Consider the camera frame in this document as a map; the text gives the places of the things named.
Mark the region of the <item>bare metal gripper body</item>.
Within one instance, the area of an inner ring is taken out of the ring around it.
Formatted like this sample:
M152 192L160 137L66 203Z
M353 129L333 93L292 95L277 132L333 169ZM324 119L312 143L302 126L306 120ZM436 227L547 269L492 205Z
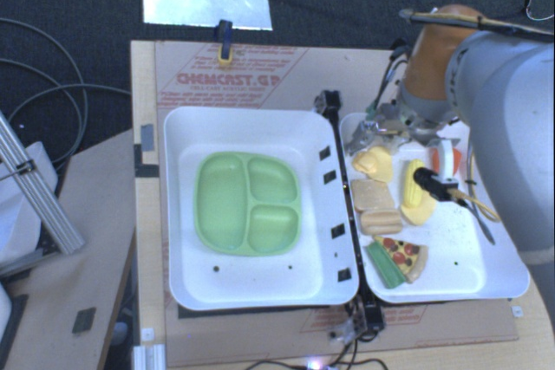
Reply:
M405 133L414 140L437 139L438 132L451 120L451 111L440 107L424 117L404 101L382 103L374 117L377 129L382 133Z

